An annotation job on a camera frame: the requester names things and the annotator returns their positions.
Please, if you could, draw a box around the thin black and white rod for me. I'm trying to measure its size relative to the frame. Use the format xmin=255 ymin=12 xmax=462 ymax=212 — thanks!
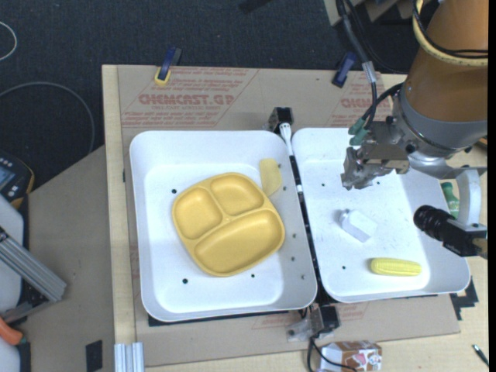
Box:
xmin=279 ymin=123 xmax=323 ymax=306

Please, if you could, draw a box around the brown cardboard board red print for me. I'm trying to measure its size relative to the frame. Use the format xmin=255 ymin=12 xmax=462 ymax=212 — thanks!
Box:
xmin=115 ymin=64 xmax=463 ymax=367

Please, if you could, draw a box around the brown and white carton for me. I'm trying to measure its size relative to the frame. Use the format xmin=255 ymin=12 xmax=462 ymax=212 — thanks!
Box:
xmin=319 ymin=340 xmax=384 ymax=372

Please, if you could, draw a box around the white plastic tray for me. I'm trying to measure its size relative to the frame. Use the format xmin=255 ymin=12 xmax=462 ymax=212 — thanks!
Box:
xmin=290 ymin=126 xmax=472 ymax=304
xmin=129 ymin=129 xmax=319 ymax=322

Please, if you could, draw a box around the small white bottle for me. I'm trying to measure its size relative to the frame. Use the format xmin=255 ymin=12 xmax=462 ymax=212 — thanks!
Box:
xmin=338 ymin=208 xmax=379 ymax=244

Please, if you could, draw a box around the pale yellow flat slice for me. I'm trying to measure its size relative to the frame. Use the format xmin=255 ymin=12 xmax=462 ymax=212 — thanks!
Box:
xmin=258 ymin=157 xmax=283 ymax=198

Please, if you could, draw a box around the yellow corn cob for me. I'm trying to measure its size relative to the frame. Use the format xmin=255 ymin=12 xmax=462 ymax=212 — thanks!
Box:
xmin=369 ymin=257 xmax=423 ymax=277

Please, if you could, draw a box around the yellow divided plate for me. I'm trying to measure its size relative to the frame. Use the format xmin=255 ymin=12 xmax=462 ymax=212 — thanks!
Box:
xmin=170 ymin=171 xmax=287 ymax=278

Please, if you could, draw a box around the green bottle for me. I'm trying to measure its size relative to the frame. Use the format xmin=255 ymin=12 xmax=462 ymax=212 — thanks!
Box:
xmin=440 ymin=181 xmax=463 ymax=219

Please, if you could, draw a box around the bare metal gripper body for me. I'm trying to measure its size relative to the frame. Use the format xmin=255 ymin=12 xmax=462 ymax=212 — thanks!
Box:
xmin=359 ymin=116 xmax=487 ymax=181

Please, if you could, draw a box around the black cylinder on white bracket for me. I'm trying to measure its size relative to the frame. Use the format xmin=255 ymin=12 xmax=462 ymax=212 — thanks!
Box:
xmin=412 ymin=167 xmax=488 ymax=258

